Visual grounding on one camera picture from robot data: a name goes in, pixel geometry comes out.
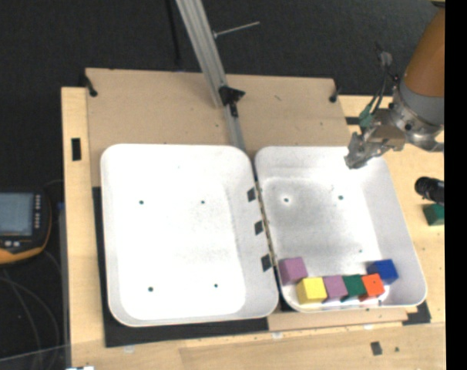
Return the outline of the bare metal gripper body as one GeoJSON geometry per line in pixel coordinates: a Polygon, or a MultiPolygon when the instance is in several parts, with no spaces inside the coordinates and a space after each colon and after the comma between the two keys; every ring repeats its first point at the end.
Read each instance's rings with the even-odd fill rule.
{"type": "Polygon", "coordinates": [[[441,126],[432,125],[404,105],[378,109],[366,132],[368,143],[379,143],[395,151],[406,143],[427,152],[442,152],[443,143],[436,140],[441,126]]]}

